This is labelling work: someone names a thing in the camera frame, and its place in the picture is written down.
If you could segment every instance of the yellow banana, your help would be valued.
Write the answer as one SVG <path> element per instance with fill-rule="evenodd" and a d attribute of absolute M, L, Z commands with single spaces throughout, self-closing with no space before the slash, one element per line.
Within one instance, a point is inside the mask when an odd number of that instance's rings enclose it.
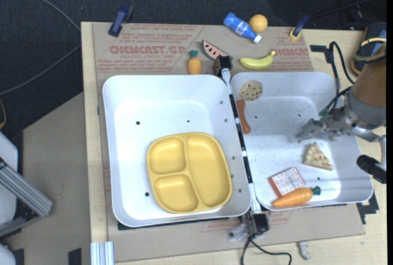
<path fill-rule="evenodd" d="M 271 51 L 266 57 L 262 59 L 241 58 L 240 63 L 242 66 L 250 70 L 262 70 L 270 67 L 273 63 L 275 51 Z"/>

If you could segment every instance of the divided yellow plate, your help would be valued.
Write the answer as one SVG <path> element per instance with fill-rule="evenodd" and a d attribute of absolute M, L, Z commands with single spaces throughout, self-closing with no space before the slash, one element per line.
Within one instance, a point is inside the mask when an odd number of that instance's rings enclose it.
<path fill-rule="evenodd" d="M 224 205 L 232 195 L 227 160 L 209 134 L 161 137 L 147 151 L 154 196 L 171 213 L 194 213 Z"/>

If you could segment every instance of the blue bottle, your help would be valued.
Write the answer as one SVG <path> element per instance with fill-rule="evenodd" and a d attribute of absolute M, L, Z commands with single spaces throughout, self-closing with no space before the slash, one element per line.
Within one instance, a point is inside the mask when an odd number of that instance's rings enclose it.
<path fill-rule="evenodd" d="M 227 17 L 225 17 L 224 25 L 232 29 L 237 35 L 250 38 L 256 44 L 258 44 L 262 38 L 261 35 L 254 33 L 250 25 L 236 17 L 233 13 L 229 13 Z"/>

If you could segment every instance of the black floor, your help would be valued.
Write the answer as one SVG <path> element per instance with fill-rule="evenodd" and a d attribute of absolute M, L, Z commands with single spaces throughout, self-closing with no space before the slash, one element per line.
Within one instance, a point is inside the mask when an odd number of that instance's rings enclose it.
<path fill-rule="evenodd" d="M 133 22 L 137 23 L 216 25 L 233 12 L 244 20 L 263 13 L 271 26 L 294 26 L 305 13 L 315 15 L 363 0 L 48 1 L 77 25 L 113 21 L 120 5 L 127 4 L 134 7 Z M 386 21 L 386 6 L 387 0 L 372 0 L 313 18 L 306 28 L 364 29 L 374 21 Z M 82 91 L 80 49 L 34 79 L 79 44 L 80 32 L 42 0 L 0 0 L 0 98 L 7 112 L 5 135 L 16 135 Z"/>

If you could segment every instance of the orange ball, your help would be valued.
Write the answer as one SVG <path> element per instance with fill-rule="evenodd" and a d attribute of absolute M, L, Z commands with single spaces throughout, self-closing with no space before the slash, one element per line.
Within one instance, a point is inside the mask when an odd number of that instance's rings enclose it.
<path fill-rule="evenodd" d="M 268 27 L 268 19 L 262 14 L 256 14 L 250 19 L 250 26 L 255 33 L 263 32 Z"/>

